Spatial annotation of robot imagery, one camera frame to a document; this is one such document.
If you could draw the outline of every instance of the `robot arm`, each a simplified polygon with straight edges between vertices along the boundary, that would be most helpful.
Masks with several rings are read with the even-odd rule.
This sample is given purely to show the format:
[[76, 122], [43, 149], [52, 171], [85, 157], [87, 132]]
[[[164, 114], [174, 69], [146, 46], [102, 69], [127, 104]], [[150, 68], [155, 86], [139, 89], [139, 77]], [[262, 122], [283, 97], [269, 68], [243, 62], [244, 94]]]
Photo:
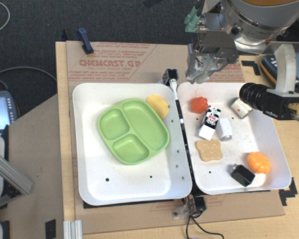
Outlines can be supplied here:
[[220, 7], [218, 13], [186, 18], [185, 31], [196, 33], [196, 40], [188, 46], [186, 79], [192, 84], [203, 83], [214, 72], [235, 63], [239, 55], [272, 52], [278, 62], [276, 88], [262, 90], [266, 92], [263, 99], [266, 96], [270, 106], [257, 105], [254, 99], [244, 98], [252, 96], [250, 91], [256, 94], [258, 88], [250, 85], [242, 88], [241, 98], [273, 118], [299, 120], [290, 109], [290, 104], [299, 103], [299, 93], [294, 92], [297, 69], [294, 47], [269, 41], [299, 18], [299, 0], [221, 0]]

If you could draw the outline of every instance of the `dark carpet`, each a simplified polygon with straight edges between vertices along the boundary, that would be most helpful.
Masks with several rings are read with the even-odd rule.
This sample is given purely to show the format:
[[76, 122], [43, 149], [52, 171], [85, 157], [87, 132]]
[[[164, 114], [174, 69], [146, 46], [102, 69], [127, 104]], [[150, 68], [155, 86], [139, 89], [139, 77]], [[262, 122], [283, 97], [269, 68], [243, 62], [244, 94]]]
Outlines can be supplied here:
[[[10, 10], [0, 31], [0, 70], [31, 66], [56, 76], [55, 42], [65, 29], [77, 29], [91, 41], [188, 44], [184, 19], [197, 0], [0, 0]], [[7, 17], [0, 5], [0, 27]], [[47, 75], [28, 69], [0, 74], [24, 115], [57, 92]]]

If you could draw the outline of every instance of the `toy food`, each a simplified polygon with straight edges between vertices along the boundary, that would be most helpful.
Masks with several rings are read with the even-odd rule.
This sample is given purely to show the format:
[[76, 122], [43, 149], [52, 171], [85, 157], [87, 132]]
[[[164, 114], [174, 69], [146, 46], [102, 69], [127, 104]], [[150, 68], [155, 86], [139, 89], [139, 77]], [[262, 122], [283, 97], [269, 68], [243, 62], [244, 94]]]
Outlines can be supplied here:
[[229, 141], [232, 139], [233, 131], [228, 118], [219, 118], [216, 132], [221, 141]]
[[270, 171], [270, 161], [261, 152], [250, 152], [247, 157], [249, 167], [256, 173], [268, 173]]
[[253, 109], [238, 98], [230, 107], [241, 119], [246, 117]]
[[207, 99], [203, 97], [194, 98], [190, 101], [191, 110], [194, 113], [201, 114], [208, 108]]
[[210, 141], [200, 140], [196, 142], [196, 149], [202, 161], [219, 160], [223, 157], [220, 150], [220, 141], [212, 139]]
[[169, 111], [168, 103], [161, 96], [157, 94], [150, 95], [146, 99], [146, 102], [153, 108], [161, 119], [167, 116]]
[[218, 124], [219, 115], [221, 110], [209, 106], [206, 113], [205, 119], [202, 120], [202, 123], [198, 130], [198, 135], [206, 140], [210, 140], [213, 137], [215, 128]]

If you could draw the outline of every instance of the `black clip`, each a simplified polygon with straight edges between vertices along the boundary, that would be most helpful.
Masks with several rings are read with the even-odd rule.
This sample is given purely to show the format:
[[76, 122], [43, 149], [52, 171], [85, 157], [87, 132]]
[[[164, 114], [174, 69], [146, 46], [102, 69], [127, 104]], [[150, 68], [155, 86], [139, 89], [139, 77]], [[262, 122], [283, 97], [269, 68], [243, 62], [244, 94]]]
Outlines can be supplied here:
[[166, 69], [163, 74], [163, 84], [169, 86], [169, 80], [175, 79], [178, 80], [177, 69]]
[[79, 37], [79, 40], [83, 42], [82, 48], [83, 48], [85, 54], [93, 53], [94, 50], [90, 44], [88, 33], [84, 28], [78, 29], [78, 37]]

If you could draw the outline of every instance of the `connector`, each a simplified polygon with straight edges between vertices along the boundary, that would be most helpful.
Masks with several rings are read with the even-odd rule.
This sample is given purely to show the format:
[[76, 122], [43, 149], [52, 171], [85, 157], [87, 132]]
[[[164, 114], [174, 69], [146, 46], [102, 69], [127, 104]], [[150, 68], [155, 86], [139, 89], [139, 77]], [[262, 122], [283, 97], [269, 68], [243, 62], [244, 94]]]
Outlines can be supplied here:
[[195, 33], [196, 32], [196, 25], [199, 21], [199, 18], [200, 18], [199, 16], [194, 15], [192, 17], [192, 19], [190, 20], [190, 22], [186, 25], [185, 32]]
[[194, 15], [196, 15], [198, 12], [198, 9], [196, 9], [195, 7], [192, 8], [192, 10], [190, 11], [189, 15], [187, 15], [184, 24], [187, 25], [192, 18], [194, 17]]
[[166, 69], [163, 74], [163, 84], [169, 86], [169, 80], [175, 79], [178, 80], [178, 71], [177, 69]]

